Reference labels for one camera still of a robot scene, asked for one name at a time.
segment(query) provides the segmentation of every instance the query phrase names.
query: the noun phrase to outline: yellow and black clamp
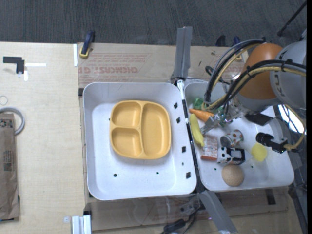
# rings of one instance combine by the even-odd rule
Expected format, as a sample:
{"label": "yellow and black clamp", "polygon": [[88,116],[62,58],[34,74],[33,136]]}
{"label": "yellow and black clamp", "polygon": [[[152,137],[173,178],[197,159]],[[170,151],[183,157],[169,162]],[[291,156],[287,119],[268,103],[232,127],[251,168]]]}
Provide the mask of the yellow and black clamp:
{"label": "yellow and black clamp", "polygon": [[89,52],[90,52],[90,43],[94,41],[94,31],[90,30],[88,31],[88,34],[86,36],[86,40],[84,41],[83,46],[80,48],[79,56],[81,58],[88,58]]}

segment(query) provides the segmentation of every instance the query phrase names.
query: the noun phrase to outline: dark gray fabric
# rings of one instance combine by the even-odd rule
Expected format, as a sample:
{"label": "dark gray fabric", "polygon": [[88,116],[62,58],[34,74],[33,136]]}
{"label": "dark gray fabric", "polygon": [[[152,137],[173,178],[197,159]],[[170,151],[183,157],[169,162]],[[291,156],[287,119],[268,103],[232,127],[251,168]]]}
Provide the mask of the dark gray fabric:
{"label": "dark gray fabric", "polygon": [[0,0],[0,41],[75,43],[95,30],[95,42],[176,44],[177,28],[193,27],[192,45],[226,45],[265,37],[285,46],[307,26],[305,0]]}

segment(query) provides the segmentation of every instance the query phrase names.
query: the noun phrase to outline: green object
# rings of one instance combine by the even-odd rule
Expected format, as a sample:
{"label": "green object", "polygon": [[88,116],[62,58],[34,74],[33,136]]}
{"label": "green object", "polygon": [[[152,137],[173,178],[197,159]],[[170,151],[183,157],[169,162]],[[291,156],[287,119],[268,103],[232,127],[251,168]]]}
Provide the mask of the green object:
{"label": "green object", "polygon": [[193,109],[201,110],[201,105],[203,102],[204,100],[202,98],[196,97],[193,101]]}

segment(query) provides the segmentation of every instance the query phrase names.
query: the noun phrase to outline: tin can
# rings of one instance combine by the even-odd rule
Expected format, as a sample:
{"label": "tin can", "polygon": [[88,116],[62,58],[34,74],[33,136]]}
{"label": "tin can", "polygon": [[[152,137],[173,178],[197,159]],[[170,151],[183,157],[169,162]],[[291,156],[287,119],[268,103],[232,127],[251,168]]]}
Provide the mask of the tin can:
{"label": "tin can", "polygon": [[225,136],[222,136],[220,138],[220,143],[222,147],[235,147],[239,143],[241,143],[244,140],[244,136],[241,131],[238,129],[235,129],[231,131],[230,133],[226,134]]}

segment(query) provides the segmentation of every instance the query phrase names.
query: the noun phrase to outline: lemon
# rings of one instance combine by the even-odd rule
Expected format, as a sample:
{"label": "lemon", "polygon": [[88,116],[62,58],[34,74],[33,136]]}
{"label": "lemon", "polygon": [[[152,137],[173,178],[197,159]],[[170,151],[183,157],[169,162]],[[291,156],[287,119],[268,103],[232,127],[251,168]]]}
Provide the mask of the lemon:
{"label": "lemon", "polygon": [[265,158],[268,155],[268,150],[264,145],[261,145],[260,143],[256,143],[252,147],[252,156],[254,157],[255,160],[258,160],[260,162],[264,161]]}

